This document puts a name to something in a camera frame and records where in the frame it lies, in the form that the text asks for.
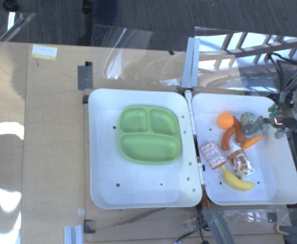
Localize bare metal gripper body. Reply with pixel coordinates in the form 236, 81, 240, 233
264, 115, 297, 139

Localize green can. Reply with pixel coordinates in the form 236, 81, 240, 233
240, 112, 256, 127

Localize orange carrot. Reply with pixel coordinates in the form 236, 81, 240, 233
241, 133, 264, 150

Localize brown sausage links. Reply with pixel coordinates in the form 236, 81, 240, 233
221, 115, 245, 151

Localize orange ball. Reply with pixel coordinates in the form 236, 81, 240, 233
217, 112, 235, 130

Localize brown and white carton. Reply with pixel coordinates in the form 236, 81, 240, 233
226, 142, 256, 180

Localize orange patterned packet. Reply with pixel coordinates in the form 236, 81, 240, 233
200, 141, 227, 171

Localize white plastic tray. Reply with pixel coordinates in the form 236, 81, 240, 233
88, 88, 203, 210
190, 93, 297, 206

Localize yellow banana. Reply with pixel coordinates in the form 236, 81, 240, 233
220, 164, 256, 191

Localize green divided plate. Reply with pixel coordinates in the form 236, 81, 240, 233
117, 105, 183, 166

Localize person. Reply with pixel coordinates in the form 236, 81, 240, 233
91, 0, 121, 26

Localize black block with thin wires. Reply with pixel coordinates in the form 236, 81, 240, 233
195, 208, 209, 229

